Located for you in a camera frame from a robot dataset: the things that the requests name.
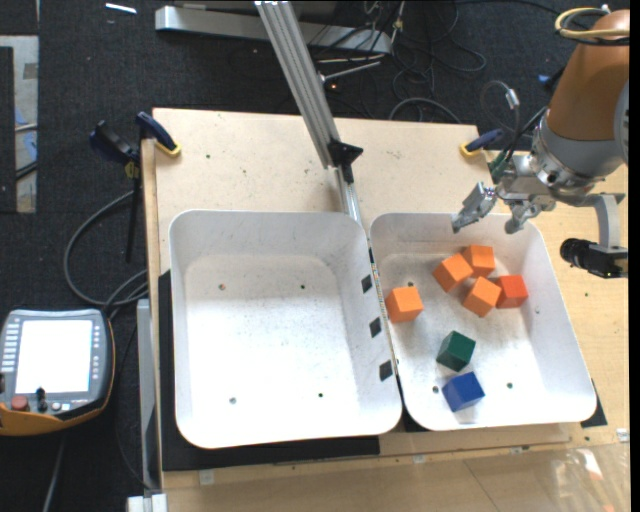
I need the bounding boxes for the green cube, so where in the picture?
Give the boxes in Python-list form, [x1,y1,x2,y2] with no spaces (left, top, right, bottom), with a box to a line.
[435,329,477,373]

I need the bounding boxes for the black cylinder on white bracket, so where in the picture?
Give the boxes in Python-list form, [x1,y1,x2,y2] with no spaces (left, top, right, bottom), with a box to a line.
[559,192,630,280]

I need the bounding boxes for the pale wood board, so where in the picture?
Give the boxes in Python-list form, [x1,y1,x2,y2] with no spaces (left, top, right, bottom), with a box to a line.
[151,107,630,489]

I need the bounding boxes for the white plastic tray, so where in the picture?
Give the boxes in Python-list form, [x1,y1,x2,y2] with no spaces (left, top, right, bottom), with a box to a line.
[369,211,599,433]
[168,208,404,450]

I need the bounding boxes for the blue cube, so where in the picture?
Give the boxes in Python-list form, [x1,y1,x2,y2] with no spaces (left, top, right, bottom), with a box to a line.
[441,370,486,413]

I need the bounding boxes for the reddish orange cube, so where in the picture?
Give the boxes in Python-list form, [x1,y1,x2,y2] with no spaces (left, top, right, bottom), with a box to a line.
[494,274,530,310]

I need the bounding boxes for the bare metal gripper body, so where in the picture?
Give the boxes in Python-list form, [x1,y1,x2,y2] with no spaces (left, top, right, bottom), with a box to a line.
[494,151,599,205]

